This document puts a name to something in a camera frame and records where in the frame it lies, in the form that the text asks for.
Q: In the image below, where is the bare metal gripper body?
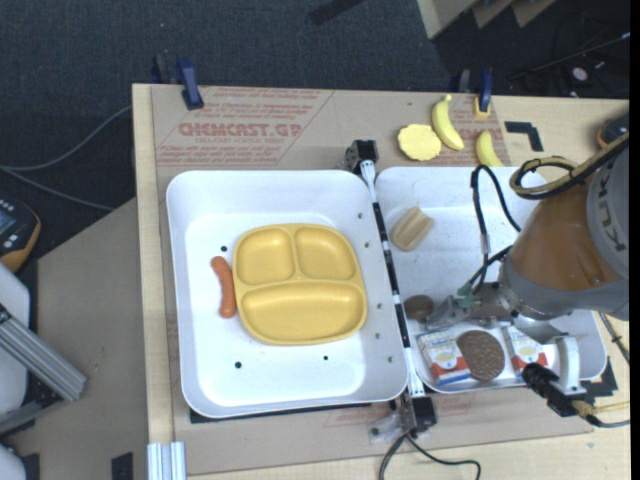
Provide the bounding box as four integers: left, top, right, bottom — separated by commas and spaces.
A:
451, 286, 532, 328

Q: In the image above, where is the brown round doughnut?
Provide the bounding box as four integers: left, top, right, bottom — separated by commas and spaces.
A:
403, 294, 435, 322

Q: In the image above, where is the white red blue carton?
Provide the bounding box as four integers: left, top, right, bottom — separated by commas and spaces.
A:
415, 328, 472, 387
501, 324, 550, 378

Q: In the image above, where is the brown round biscuit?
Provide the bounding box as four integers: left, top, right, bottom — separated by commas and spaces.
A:
456, 329, 506, 382

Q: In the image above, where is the beige bread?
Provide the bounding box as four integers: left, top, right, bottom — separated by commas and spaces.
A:
390, 206, 435, 253

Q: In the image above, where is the thin black and white rod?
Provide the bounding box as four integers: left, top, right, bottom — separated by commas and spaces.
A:
360, 160, 426, 398

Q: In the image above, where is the white plastic tray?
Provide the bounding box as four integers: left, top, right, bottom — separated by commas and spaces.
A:
165, 169, 411, 419
373, 166, 609, 396

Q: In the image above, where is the yellow divided plate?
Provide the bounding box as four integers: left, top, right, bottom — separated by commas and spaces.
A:
232, 223, 369, 347

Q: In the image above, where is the yellow banana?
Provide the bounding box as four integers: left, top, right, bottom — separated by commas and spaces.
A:
431, 93, 465, 151
475, 129, 505, 168

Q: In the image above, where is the yellow round biscuit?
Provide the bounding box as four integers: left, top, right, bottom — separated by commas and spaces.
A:
397, 123, 443, 162

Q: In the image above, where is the orange sausage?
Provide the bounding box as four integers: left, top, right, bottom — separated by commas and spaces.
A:
210, 255, 238, 319

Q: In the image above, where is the brown cardboard board, red print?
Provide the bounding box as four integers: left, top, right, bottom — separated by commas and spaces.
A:
149, 85, 609, 475

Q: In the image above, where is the black cylinder on white bracket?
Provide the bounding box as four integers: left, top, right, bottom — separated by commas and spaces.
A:
521, 335, 587, 418

